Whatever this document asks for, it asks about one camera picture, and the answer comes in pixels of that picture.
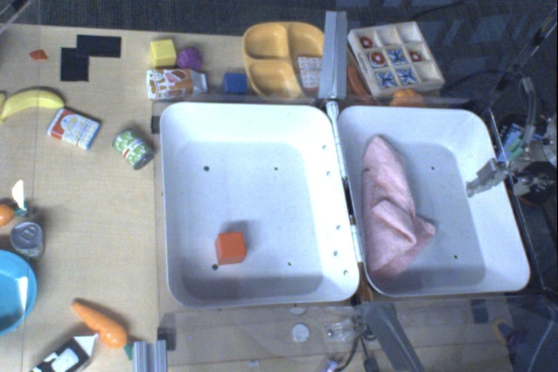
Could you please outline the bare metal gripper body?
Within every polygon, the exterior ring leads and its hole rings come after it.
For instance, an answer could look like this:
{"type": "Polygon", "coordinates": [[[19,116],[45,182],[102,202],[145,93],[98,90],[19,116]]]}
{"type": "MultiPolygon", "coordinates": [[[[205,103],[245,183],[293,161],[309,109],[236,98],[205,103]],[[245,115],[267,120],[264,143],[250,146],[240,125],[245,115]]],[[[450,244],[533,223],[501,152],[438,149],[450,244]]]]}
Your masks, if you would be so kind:
{"type": "Polygon", "coordinates": [[[556,190],[556,168],[547,161],[515,160],[508,164],[509,193],[523,199],[547,199],[556,190]]]}

